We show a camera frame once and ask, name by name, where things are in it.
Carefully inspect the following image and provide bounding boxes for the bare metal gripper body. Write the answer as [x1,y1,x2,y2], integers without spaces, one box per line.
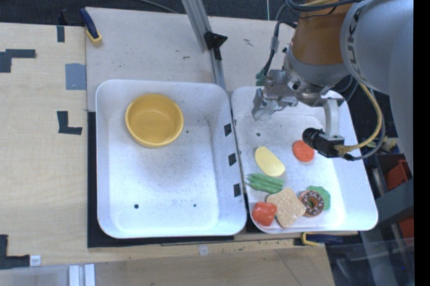
[262,68,333,107]

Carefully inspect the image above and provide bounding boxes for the red toy tomato slice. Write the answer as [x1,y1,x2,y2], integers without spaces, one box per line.
[292,140,316,164]

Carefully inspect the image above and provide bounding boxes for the thin black and white rod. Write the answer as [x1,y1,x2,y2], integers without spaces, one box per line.
[229,89,249,225]

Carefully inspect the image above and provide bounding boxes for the yellow toy potato slice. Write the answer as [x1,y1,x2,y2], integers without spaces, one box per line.
[254,146,287,178]

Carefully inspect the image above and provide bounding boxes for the white plastic tray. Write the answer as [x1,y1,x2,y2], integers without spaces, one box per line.
[230,85,380,234]
[95,79,248,240]

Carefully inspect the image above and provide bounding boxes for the green toy beans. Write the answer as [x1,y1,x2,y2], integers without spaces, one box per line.
[246,173,286,195]

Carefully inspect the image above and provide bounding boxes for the green toy lettuce leaf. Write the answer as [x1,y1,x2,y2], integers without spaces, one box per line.
[306,185,332,212]

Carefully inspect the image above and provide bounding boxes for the tan toy bread slice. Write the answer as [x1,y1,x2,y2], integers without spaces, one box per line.
[265,187,308,229]

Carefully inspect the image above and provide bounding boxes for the yellow bowl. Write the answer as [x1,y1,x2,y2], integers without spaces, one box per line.
[124,93,185,148]

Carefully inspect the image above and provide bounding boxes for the red toy pepper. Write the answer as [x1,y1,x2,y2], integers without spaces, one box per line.
[251,201,278,228]

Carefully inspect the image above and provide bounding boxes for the brown sprinkled toy doughnut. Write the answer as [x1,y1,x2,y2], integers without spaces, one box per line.
[298,189,326,218]

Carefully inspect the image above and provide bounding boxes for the black cylinder on white bracket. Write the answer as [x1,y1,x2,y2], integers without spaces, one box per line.
[301,98,346,158]

